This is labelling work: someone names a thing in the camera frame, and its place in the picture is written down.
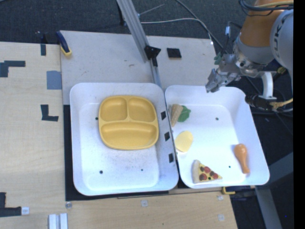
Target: toy pizza slice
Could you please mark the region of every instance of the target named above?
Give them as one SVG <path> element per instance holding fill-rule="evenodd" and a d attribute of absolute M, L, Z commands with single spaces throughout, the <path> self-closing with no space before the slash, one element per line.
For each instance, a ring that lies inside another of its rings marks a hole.
<path fill-rule="evenodd" d="M 192 164 L 193 183 L 208 182 L 222 179 L 222 177 L 211 170 L 208 166 L 201 164 L 199 160 L 194 160 Z"/>

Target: yellow divided dish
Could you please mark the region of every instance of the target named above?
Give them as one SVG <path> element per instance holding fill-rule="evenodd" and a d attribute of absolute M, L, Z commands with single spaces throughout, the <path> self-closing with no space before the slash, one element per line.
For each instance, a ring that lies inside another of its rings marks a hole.
<path fill-rule="evenodd" d="M 115 149 L 149 148 L 159 138 L 153 104 L 146 98 L 133 95 L 111 96 L 102 101 L 99 130 L 105 145 Z"/>

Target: black square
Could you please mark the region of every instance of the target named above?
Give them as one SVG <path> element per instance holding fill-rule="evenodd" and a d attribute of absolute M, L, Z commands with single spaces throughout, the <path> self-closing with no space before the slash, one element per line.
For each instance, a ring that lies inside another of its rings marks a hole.
<path fill-rule="evenodd" d="M 167 48 L 169 58 L 181 58 L 181 53 L 178 48 Z"/>

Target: wooden surface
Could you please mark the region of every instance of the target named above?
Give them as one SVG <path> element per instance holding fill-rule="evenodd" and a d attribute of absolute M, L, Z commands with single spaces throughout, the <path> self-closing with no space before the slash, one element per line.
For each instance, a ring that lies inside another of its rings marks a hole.
<path fill-rule="evenodd" d="M 1 229 L 48 228 L 48 215 L 60 213 L 71 229 L 237 228 L 230 198 L 219 191 L 72 201 L 67 209 L 62 92 L 47 90 L 46 81 L 47 71 L 61 71 L 60 48 L 47 45 L 41 56 L 39 44 L 0 42 L 0 52 L 0 62 L 26 62 L 0 78 L 0 192 L 7 208 L 30 208 L 29 215 L 0 218 Z M 41 104 L 57 122 L 41 120 Z"/>

